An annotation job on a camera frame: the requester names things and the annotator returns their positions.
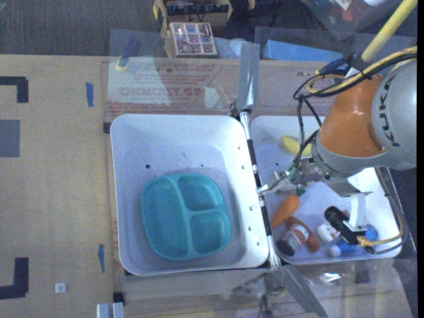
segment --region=yellow tube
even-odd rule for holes
[[[395,10],[393,15],[385,23],[383,28],[378,32],[373,41],[368,45],[362,53],[361,59],[364,62],[370,62],[382,47],[387,43],[388,39],[394,34],[399,26],[404,22],[407,16],[412,12],[418,0],[403,0],[400,6]]]

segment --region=teal plate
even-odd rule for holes
[[[218,185],[201,174],[150,180],[141,193],[141,215],[150,247],[167,260],[210,256],[230,241],[224,197]]]

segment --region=gray square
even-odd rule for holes
[[[19,157],[20,120],[0,120],[0,157]]]

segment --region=white plastic tray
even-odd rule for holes
[[[318,129],[313,117],[304,117],[305,137]],[[299,123],[297,117],[261,116],[251,122],[250,133],[256,153],[259,174],[263,183],[266,182],[274,171],[284,171],[285,167],[293,160],[293,156],[282,148],[283,136],[298,138]],[[374,225],[379,233],[380,239],[392,238],[399,234],[396,220],[387,197],[373,168],[367,168],[361,173],[350,177],[350,183],[360,191],[371,191],[366,196],[366,218],[368,223]],[[290,194],[270,193],[265,196],[266,206],[270,219],[275,215],[284,198]],[[316,228],[324,223],[324,211],[330,206],[336,206],[340,210],[350,210],[350,198],[339,197],[322,182],[311,184],[306,192],[300,197],[301,204],[293,214],[303,221],[315,232]],[[274,240],[279,240],[287,231],[284,224],[276,227],[273,231]],[[385,254],[370,254],[360,249],[354,254],[333,258],[329,256],[329,247],[339,242],[335,240],[329,244],[321,245],[321,248],[312,253],[306,246],[296,251],[294,256],[285,257],[290,264],[323,264],[328,262],[342,262],[347,260],[364,260],[373,258],[391,258],[400,253],[401,248],[396,248]],[[400,242],[398,239],[390,244],[380,245],[376,249],[388,248]]]
[[[111,125],[119,258],[138,276],[255,268],[269,247],[242,125],[225,116],[121,115]],[[142,227],[140,193],[157,176],[198,173],[219,186],[229,210],[231,239],[220,252],[188,261],[165,260]]]

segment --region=blue bottle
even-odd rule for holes
[[[378,232],[373,226],[368,225],[367,230],[365,232],[365,237],[370,240],[377,240]],[[359,245],[349,245],[347,242],[342,240],[337,245],[333,245],[329,251],[330,251],[330,255],[333,258],[337,258],[344,254],[355,253],[360,248],[361,247]]]

